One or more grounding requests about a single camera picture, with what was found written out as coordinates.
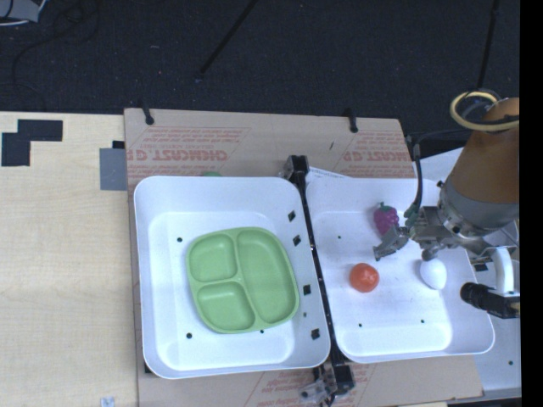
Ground purple grapes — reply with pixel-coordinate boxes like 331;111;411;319
372;201;400;237

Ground black cylinder on white bracket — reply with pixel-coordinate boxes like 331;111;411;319
459;246;521;321

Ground green divided plate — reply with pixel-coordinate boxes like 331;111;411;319
184;226;301;335

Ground thin black rod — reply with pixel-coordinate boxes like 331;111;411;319
293;171;343;371

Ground white egg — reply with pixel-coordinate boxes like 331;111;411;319
419;259;448;291

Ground white plastic tray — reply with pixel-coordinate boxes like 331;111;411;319
305;176;496;365
132;175;333;381

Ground white printed paper sheet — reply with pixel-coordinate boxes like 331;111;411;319
306;166;354;182

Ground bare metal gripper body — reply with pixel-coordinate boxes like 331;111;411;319
408;204;490;252

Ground brown cardboard board red print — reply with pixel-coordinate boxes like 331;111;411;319
123;108;485;407

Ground black block with thin wires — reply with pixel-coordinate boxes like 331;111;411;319
329;364;355;397
283;154;310;182

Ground orange red tomato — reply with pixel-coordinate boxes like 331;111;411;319
349;262;381;294

